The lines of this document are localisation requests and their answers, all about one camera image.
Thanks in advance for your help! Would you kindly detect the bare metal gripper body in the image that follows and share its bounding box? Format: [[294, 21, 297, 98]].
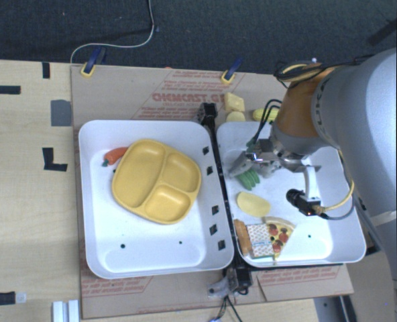
[[247, 138, 313, 174]]

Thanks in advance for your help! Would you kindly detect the green pea pod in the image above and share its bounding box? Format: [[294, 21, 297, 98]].
[[235, 168, 262, 192]]

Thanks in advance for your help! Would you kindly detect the yellow potato chip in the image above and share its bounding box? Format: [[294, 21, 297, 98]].
[[236, 191, 272, 219]]

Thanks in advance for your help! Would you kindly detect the yellow corn cob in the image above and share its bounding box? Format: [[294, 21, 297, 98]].
[[251, 107, 280, 122]]

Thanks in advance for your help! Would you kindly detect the pale yellow round piece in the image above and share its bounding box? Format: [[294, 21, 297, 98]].
[[225, 111, 247, 123]]

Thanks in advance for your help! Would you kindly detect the yellow cheese wedge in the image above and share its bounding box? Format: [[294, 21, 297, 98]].
[[223, 92, 246, 113]]

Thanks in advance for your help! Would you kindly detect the pizza slice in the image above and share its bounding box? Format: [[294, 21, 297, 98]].
[[263, 215, 296, 262]]

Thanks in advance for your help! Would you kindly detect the brown bread slice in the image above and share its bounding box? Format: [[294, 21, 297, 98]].
[[233, 218, 253, 256]]

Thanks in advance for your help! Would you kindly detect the white patterned packet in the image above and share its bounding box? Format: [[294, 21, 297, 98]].
[[245, 223, 275, 260]]

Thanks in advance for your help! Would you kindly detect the yellow divided plate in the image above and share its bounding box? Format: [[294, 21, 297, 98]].
[[111, 138, 203, 225]]

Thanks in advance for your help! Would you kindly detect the white plastic tray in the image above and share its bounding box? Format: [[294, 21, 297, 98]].
[[78, 119, 235, 280], [215, 121, 367, 269]]

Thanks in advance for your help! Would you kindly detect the orange carrot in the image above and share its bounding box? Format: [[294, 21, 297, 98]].
[[101, 146, 129, 168]]

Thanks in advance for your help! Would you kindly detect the brown cardboard board red print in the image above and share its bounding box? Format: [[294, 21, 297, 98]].
[[70, 64, 355, 320]]

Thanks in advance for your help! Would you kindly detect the black cylinder on white bracket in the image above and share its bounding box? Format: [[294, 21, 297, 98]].
[[285, 164, 322, 217]]

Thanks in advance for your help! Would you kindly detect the black block with thin wires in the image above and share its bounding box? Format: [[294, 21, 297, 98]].
[[232, 266, 253, 288], [197, 102, 219, 126]]

